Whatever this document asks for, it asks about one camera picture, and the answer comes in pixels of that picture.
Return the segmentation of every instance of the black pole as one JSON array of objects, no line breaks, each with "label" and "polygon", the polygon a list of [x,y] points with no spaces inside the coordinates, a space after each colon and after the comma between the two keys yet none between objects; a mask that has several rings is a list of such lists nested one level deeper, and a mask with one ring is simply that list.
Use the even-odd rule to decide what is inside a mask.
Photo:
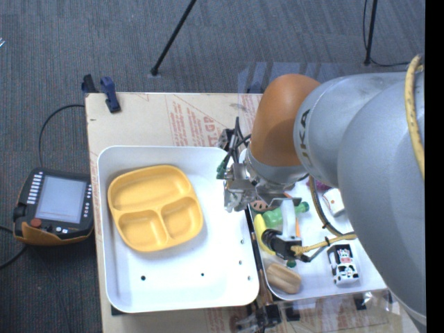
[{"label": "black pole", "polygon": [[168,53],[169,48],[171,47],[171,45],[173,44],[176,36],[178,35],[180,29],[182,28],[182,25],[184,24],[185,20],[188,17],[188,14],[191,12],[191,9],[193,8],[194,4],[196,3],[197,0],[191,0],[189,2],[189,5],[186,9],[186,11],[184,12],[182,18],[180,19],[178,25],[176,26],[176,29],[173,32],[173,35],[170,37],[168,43],[166,44],[162,54],[160,55],[159,59],[157,60],[157,62],[155,63],[155,66],[151,69],[151,75],[156,76],[157,73],[159,72],[159,66],[162,63],[163,59],[165,58],[165,56]]},{"label": "black pole", "polygon": [[372,17],[370,20],[370,30],[368,32],[367,54],[366,54],[366,59],[364,60],[365,65],[369,65],[371,61],[370,52],[372,51],[373,29],[375,27],[375,19],[376,19],[376,7],[377,7],[377,0],[373,0]]}]

